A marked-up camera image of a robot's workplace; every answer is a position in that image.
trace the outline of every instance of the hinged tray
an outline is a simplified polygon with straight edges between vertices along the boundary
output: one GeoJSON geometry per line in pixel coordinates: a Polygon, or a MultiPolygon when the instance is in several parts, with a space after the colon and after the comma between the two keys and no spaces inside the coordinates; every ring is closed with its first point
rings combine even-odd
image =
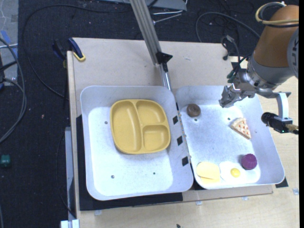
{"type": "Polygon", "coordinates": [[[80,96],[86,187],[97,200],[187,191],[193,184],[176,102],[163,86],[89,86],[80,96]],[[125,154],[112,138],[110,109],[123,99],[148,99],[166,112],[171,142],[162,151],[125,154]]]}
{"type": "MultiPolygon", "coordinates": [[[[245,98],[232,107],[222,108],[219,105],[222,91],[223,86],[186,86],[176,93],[195,180],[206,189],[282,182],[285,172],[269,127],[261,121],[263,110],[258,97],[245,98]],[[201,114],[190,117],[187,114],[188,104],[197,104],[201,114]],[[229,127],[239,117],[244,117],[247,121],[252,135],[250,140],[229,127]],[[245,172],[246,178],[241,182],[221,178],[220,182],[204,184],[196,173],[200,162],[211,162],[219,166],[228,161],[237,165],[240,158],[248,153],[256,156],[258,164],[253,170],[245,172]]],[[[221,171],[230,169],[222,167],[221,171]]]]}

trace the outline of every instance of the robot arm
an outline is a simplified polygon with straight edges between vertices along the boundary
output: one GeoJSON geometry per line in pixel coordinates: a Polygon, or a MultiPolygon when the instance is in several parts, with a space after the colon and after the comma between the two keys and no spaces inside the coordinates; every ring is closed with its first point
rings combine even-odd
{"type": "Polygon", "coordinates": [[[262,121],[280,133],[298,134],[298,128],[288,117],[288,100],[290,92],[276,93],[279,85],[291,76],[298,78],[299,53],[299,6],[274,2],[258,9],[256,19],[266,25],[257,46],[248,60],[247,69],[238,65],[227,76],[231,86],[225,86],[219,104],[231,107],[246,97],[259,94],[266,98],[276,98],[279,115],[264,113],[262,121]],[[281,8],[269,21],[260,15],[265,8],[279,5],[281,8]]]}

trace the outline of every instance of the aluminum rail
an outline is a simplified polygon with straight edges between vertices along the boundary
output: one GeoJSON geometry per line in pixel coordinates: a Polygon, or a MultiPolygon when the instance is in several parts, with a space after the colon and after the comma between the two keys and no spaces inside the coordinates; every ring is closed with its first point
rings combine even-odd
{"type": "Polygon", "coordinates": [[[171,90],[170,77],[166,62],[160,62],[156,56],[157,53],[162,52],[162,49],[157,38],[153,20],[150,16],[146,2],[145,0],[130,0],[130,4],[133,8],[137,23],[142,32],[142,36],[150,53],[152,62],[160,69],[163,85],[171,90]]]}

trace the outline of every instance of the pizza slice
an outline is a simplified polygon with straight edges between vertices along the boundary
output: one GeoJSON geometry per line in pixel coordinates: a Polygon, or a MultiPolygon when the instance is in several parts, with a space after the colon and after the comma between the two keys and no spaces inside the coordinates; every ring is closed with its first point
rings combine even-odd
{"type": "Polygon", "coordinates": [[[251,139],[251,134],[248,129],[248,125],[246,123],[246,119],[244,117],[237,118],[230,127],[239,133],[240,135],[244,136],[247,139],[251,139]]]}

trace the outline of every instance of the metal bracket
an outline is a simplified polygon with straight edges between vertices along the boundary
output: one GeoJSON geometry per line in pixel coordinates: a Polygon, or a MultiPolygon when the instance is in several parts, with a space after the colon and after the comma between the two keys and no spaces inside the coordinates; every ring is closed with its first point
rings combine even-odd
{"type": "Polygon", "coordinates": [[[276,96],[277,105],[279,108],[279,118],[281,119],[288,119],[288,100],[287,93],[278,93],[276,96]]]}
{"type": "Polygon", "coordinates": [[[168,66],[167,62],[172,58],[172,55],[163,53],[163,52],[157,52],[156,58],[159,64],[162,64],[163,70],[167,73],[168,72],[168,66]]]}

